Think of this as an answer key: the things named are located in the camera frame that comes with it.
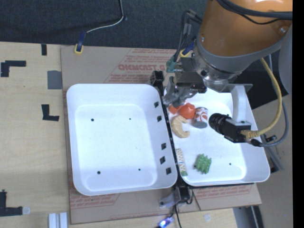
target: table surface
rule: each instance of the table surface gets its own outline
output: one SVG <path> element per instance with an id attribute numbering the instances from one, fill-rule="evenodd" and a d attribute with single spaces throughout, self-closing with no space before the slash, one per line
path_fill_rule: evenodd
<path id="1" fill-rule="evenodd" d="M 48 227 L 49 213 L 69 215 L 63 95 L 62 90 L 47 87 L 47 72 L 61 71 L 60 45 L 47 48 L 47 56 L 43 56 L 40 44 L 0 42 L 0 62 L 27 62 L 26 67 L 10 67 L 9 77 L 0 78 L 0 189 L 7 192 L 7 207 L 30 207 L 29 215 L 0 217 L 0 228 Z M 50 115 L 60 116 L 58 122 L 42 120 L 42 104 L 50 105 Z M 181 213 L 179 217 L 183 228 L 237 227 L 233 209 Z M 154 228 L 163 218 L 69 227 Z M 177 220 L 171 227 L 178 227 Z"/>

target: red and white can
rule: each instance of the red and white can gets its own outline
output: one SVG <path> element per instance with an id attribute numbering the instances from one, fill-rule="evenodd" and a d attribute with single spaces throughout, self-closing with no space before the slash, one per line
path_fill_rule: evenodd
<path id="1" fill-rule="evenodd" d="M 195 109 L 193 126 L 197 128 L 205 128 L 208 126 L 208 109 L 205 107 L 197 107 Z"/>

